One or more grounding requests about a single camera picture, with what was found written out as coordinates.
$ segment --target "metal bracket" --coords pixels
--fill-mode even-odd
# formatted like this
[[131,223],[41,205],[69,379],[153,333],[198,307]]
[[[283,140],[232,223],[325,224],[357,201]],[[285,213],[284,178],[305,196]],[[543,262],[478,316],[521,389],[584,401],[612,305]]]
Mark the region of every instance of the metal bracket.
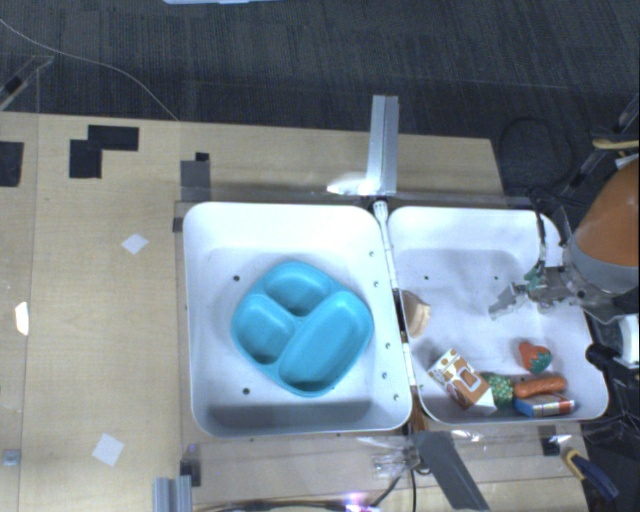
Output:
[[[6,110],[11,103],[24,91],[32,82],[36,87],[40,87],[40,71],[49,66],[54,61],[52,56],[32,56],[23,66],[16,71],[11,78],[0,87],[0,111]],[[40,112],[40,94],[37,92],[36,101],[37,112]]]
[[412,437],[423,467],[431,470],[454,509],[489,510],[449,432],[417,432]]
[[397,96],[374,96],[371,106],[369,160],[365,183],[370,196],[396,193],[398,176],[398,127],[400,106]]
[[153,481],[153,512],[191,512],[191,477],[175,480],[156,478]]

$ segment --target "black tape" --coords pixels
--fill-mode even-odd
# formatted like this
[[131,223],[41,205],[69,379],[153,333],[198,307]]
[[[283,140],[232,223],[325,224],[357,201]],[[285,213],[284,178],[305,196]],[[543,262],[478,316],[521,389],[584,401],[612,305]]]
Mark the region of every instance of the black tape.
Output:
[[184,224],[184,219],[182,217],[174,217],[173,218],[173,226],[171,227],[174,233],[182,233],[182,226]]
[[22,142],[0,142],[0,187],[17,187],[22,176]]
[[200,462],[195,460],[181,460],[180,476],[190,476],[191,487],[200,487],[202,485]]
[[86,140],[72,140],[69,178],[102,178],[102,151],[91,149]]
[[558,443],[558,436],[556,435],[556,427],[554,425],[538,427],[538,435],[540,436],[542,454],[545,457],[560,455],[560,443]]
[[124,126],[89,125],[91,150],[138,151],[140,130]]
[[20,89],[23,83],[24,80],[22,80],[22,78],[20,78],[19,76],[12,76],[9,81],[4,84],[3,89],[7,91],[7,94],[12,95],[14,92]]

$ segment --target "blue divided plate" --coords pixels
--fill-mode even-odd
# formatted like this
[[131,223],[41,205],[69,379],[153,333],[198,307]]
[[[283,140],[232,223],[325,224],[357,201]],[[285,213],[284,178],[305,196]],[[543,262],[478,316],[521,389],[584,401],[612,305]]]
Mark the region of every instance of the blue divided plate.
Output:
[[231,321],[236,347],[292,393],[327,393],[351,369],[373,335],[369,308],[311,265],[281,263],[240,301]]

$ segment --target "wooden table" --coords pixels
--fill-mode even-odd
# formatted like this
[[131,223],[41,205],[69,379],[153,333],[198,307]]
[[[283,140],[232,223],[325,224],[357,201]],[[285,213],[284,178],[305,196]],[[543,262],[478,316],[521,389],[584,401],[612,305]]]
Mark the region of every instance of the wooden table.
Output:
[[[139,127],[139,150],[105,151],[100,180],[70,179],[69,141],[86,139],[89,124]],[[171,229],[180,161],[209,153],[214,186],[317,188],[365,170],[368,134],[0,113],[0,140],[25,143],[20,187],[0,188],[0,270],[20,285],[0,295],[0,449],[20,444],[22,426],[21,465],[0,467],[0,510],[151,510],[153,479],[176,477],[182,455]],[[502,193],[486,140],[401,136],[399,155],[400,189]],[[121,243],[136,233],[149,243],[133,255]],[[7,327],[22,300],[28,346]],[[124,443],[114,467],[92,457],[103,433]],[[584,451],[580,442],[572,438]],[[219,483],[221,496],[256,497],[245,496],[255,485],[238,481],[246,471],[265,493],[287,487],[286,451],[240,460],[242,449],[220,446],[219,460],[237,471]],[[322,478],[320,459],[306,458],[295,472]],[[476,458],[470,469],[493,510],[585,509],[580,484],[557,457],[504,453]],[[363,471],[354,481],[384,488]],[[419,485],[422,506],[449,510],[432,477]],[[384,510],[410,510],[410,500],[399,490]]]

